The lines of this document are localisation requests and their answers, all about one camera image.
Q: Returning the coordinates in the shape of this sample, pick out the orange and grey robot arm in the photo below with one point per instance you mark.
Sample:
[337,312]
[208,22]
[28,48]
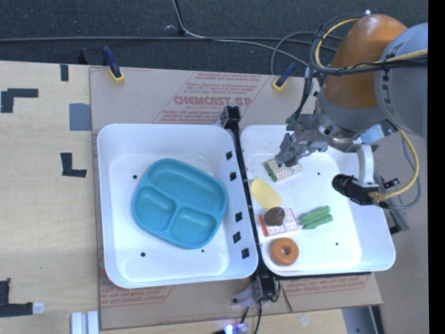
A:
[361,64]

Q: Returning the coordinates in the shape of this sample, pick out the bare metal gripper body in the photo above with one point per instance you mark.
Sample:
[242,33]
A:
[313,131]

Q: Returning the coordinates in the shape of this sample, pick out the black cylinder on white bracket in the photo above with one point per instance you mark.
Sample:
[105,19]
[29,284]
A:
[353,188]

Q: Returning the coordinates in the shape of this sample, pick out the white plastic tray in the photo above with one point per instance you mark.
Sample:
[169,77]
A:
[121,221]
[330,249]

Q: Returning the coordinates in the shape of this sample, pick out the yellow oval toy food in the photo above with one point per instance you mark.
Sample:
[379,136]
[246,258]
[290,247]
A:
[264,193]

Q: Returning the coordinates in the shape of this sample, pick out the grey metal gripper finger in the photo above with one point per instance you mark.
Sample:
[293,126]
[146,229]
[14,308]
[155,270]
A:
[285,150]
[299,153]

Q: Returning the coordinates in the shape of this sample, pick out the orange doughnut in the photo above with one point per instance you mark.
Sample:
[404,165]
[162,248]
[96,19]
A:
[276,252]

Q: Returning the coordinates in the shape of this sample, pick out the thin black rod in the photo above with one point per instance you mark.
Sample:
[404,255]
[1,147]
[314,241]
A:
[247,193]

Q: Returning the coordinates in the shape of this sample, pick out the brown biscuit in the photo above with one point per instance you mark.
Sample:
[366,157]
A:
[274,216]

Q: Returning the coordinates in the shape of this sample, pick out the blue divided plate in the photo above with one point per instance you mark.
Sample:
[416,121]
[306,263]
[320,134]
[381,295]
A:
[179,204]

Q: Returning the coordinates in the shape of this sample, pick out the green beans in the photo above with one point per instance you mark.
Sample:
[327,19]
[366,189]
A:
[316,218]

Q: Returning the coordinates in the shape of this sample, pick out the brown cardboard board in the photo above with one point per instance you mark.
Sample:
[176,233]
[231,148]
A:
[167,92]

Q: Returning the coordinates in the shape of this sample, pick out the green-edged printed packet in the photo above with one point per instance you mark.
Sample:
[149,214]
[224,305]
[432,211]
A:
[281,172]

